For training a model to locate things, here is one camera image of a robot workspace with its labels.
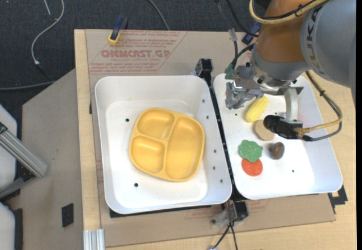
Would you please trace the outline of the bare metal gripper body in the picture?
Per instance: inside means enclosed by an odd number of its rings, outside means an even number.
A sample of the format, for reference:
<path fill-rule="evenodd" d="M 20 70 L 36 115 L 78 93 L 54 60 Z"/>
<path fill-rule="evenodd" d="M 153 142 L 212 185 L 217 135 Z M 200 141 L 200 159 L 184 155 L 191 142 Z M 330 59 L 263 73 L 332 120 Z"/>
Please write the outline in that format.
<path fill-rule="evenodd" d="M 291 80 L 274 78 L 256 63 L 250 62 L 238 66 L 232 74 L 232 79 L 231 89 L 236 93 L 277 94 L 280 88 L 288 87 L 291 84 Z"/>

